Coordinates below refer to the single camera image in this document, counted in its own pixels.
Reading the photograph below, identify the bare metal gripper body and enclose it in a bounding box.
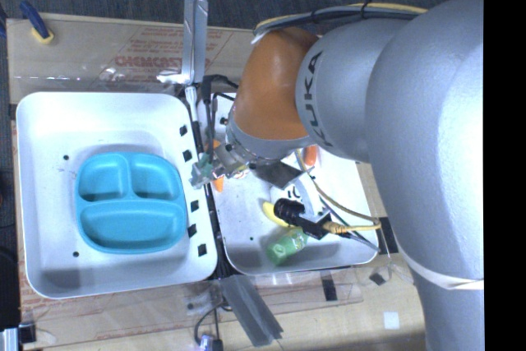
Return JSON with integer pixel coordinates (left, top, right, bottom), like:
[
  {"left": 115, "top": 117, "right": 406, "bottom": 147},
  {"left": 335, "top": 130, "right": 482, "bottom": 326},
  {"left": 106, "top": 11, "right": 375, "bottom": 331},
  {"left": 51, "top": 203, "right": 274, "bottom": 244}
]
[{"left": 212, "top": 142, "right": 308, "bottom": 191}]

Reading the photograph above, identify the orange toy food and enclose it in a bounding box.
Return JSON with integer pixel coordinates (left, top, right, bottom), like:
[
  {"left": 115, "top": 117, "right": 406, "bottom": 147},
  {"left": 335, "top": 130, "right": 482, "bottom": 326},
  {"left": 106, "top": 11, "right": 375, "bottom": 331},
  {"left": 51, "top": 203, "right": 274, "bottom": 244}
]
[{"left": 301, "top": 144, "right": 320, "bottom": 168}]

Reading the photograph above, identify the yellow banana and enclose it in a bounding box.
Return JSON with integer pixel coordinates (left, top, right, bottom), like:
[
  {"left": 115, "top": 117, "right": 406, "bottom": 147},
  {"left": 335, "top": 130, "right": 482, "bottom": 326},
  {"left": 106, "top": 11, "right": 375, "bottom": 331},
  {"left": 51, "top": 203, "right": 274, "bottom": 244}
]
[{"left": 261, "top": 200, "right": 291, "bottom": 228}]

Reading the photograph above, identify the white plastic tray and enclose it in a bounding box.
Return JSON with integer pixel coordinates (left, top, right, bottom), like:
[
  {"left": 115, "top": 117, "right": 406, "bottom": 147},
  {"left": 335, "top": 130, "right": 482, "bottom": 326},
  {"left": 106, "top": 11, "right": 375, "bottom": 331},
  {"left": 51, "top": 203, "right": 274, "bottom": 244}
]
[
  {"left": 204, "top": 92, "right": 380, "bottom": 277},
  {"left": 15, "top": 90, "right": 219, "bottom": 300}
]

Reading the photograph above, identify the green bottle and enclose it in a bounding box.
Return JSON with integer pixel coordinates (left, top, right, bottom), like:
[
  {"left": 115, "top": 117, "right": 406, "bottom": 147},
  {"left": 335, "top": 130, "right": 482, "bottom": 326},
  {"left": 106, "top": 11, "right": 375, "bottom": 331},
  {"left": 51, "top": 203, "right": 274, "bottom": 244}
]
[{"left": 265, "top": 227, "right": 311, "bottom": 266}]

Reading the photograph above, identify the blue divided plate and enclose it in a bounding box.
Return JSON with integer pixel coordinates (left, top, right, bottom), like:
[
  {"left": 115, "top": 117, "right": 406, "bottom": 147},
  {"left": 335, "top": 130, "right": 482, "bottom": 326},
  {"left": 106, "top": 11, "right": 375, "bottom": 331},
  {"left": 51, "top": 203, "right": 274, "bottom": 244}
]
[{"left": 74, "top": 151, "right": 189, "bottom": 255}]

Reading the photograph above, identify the brown cardboard board, red print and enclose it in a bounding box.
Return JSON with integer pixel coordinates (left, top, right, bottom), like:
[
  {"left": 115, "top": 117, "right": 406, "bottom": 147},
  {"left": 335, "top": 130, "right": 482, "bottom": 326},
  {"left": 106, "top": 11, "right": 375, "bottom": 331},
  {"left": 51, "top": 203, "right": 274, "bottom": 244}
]
[{"left": 6, "top": 12, "right": 428, "bottom": 349}]

